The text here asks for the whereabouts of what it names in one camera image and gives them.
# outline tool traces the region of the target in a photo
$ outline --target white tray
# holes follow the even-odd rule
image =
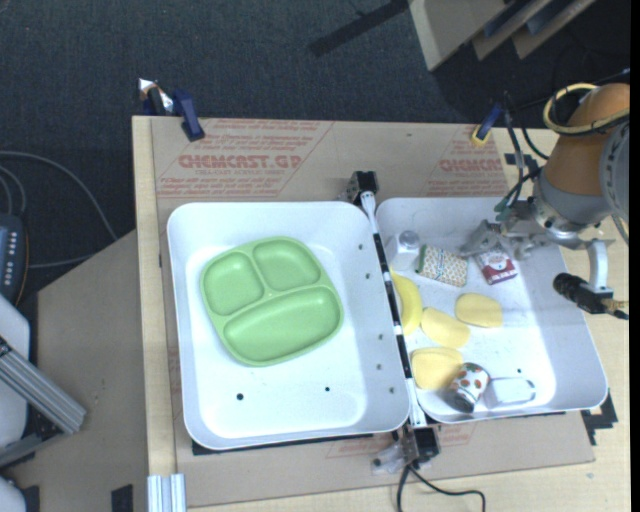
[[[204,447],[227,450],[396,429],[409,398],[370,224],[341,202],[191,203],[167,226],[184,418]],[[280,364],[246,366],[220,341],[200,294],[214,256],[289,236],[318,258],[344,308],[337,335]]]
[[[418,233],[422,243],[457,252],[482,219],[495,218],[493,207],[500,199],[387,200],[377,211],[383,243],[410,229]],[[492,377],[524,377],[535,385],[536,396],[531,402],[488,410],[481,400],[471,415],[451,408],[441,392],[418,389],[420,406],[433,419],[457,423],[589,409],[606,398],[607,381],[583,313],[552,286],[554,277],[567,271],[559,248],[535,249],[529,259],[514,264],[519,273],[516,278],[489,285],[470,260],[467,284],[462,288],[402,272],[418,284],[424,307],[452,316],[461,293],[481,293],[500,302],[504,326],[471,326],[471,338],[460,351],[465,361],[480,364]],[[421,329],[408,337],[406,344],[409,353],[437,346]]]

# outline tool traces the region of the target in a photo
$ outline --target red and white package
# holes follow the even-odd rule
[[[501,283],[518,275],[511,258],[501,245],[476,255],[482,275],[489,284]]]

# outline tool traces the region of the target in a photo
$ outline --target black floor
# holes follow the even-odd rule
[[[597,1],[524,60],[510,42],[483,62],[467,45],[432,73],[403,1],[0,0],[0,151],[71,170],[122,236],[135,226],[139,77],[186,89],[214,117],[476,123],[507,90],[524,124],[541,127],[537,100],[630,66],[631,0]],[[388,19],[367,18],[389,2]],[[74,265],[43,264],[111,243],[64,172],[1,153],[0,165],[27,196],[25,296]],[[20,210],[15,182],[0,176]]]

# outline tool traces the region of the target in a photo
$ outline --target banana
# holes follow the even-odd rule
[[[420,325],[420,319],[422,318],[420,290],[411,279],[396,274],[393,270],[391,271],[391,280],[402,302],[402,313],[400,315],[402,330],[405,336],[410,336]]]

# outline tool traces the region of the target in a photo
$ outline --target green plate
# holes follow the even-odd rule
[[[266,366],[302,355],[338,332],[344,316],[326,271],[303,243],[272,237],[210,260],[200,291],[222,343]]]

